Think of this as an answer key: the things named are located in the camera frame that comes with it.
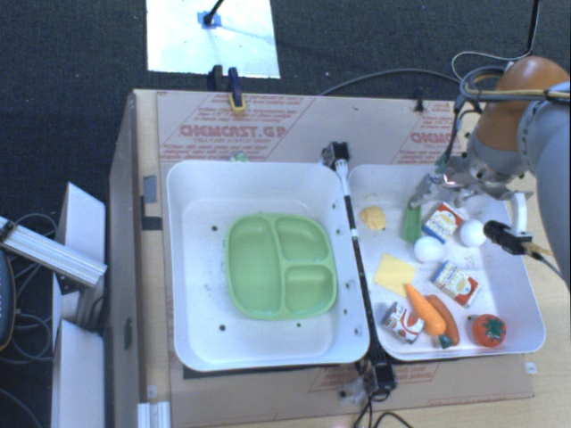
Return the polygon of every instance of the sausage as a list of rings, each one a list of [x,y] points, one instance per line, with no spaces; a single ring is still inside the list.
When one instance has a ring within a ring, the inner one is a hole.
[[[451,345],[458,345],[460,342],[460,336],[458,333],[458,327],[456,326],[456,322],[454,321],[454,317],[452,316],[451,312],[448,310],[443,301],[436,295],[428,295],[426,296],[426,299],[430,304],[434,306],[434,308],[446,321],[446,331],[444,334],[451,340]]]

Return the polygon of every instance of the red tomato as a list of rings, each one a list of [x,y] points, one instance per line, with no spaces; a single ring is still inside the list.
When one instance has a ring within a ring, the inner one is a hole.
[[[472,325],[474,340],[484,347],[495,347],[506,337],[506,324],[492,314],[483,314]]]

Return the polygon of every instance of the yellow block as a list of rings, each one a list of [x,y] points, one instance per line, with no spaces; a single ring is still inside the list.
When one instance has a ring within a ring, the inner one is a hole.
[[[406,298],[405,284],[411,284],[416,269],[388,253],[384,253],[378,263],[373,282]]]

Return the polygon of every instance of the egg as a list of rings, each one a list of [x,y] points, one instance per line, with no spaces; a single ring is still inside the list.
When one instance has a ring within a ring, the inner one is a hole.
[[[423,263],[438,261],[444,256],[444,244],[433,236],[423,236],[414,243],[414,255]]]
[[[467,247],[479,247],[485,243],[484,224],[475,218],[466,220],[460,227],[460,239]]]

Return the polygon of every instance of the white tray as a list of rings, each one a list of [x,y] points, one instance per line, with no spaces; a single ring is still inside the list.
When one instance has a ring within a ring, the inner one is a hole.
[[[170,170],[166,195],[174,345],[183,364],[198,371],[326,365],[351,363],[367,353],[359,276],[333,171],[305,163],[189,160]],[[328,312],[303,320],[255,320],[233,304],[224,237],[236,219],[258,212],[299,214],[324,227],[338,283]]]
[[[469,249],[460,243],[456,233],[445,244],[444,259],[451,260],[482,285],[473,304],[463,308],[430,282],[442,263],[419,263],[414,256],[413,244],[401,238],[407,200],[415,193],[415,187],[423,176],[429,172],[434,172],[433,166],[360,165],[350,174],[361,255],[381,344],[390,355],[403,361],[538,350],[545,340],[545,327],[521,257],[509,255],[489,241],[480,248]],[[437,205],[438,202],[423,205],[423,218],[430,215]],[[387,217],[385,231],[369,230],[359,219],[359,212],[368,206],[378,206],[384,210]],[[505,202],[497,202],[488,196],[480,195],[470,199],[466,207],[459,211],[466,218],[477,218],[483,223],[491,219],[510,223]],[[380,326],[385,312],[393,302],[410,306],[407,299],[373,282],[384,253],[414,265],[417,269],[413,280],[415,287],[425,295],[438,295],[450,308],[459,328],[458,346],[443,350],[436,338],[424,333],[413,344],[407,344]],[[504,320],[508,333],[500,346],[486,348],[472,341],[467,317],[478,314],[494,314]]]

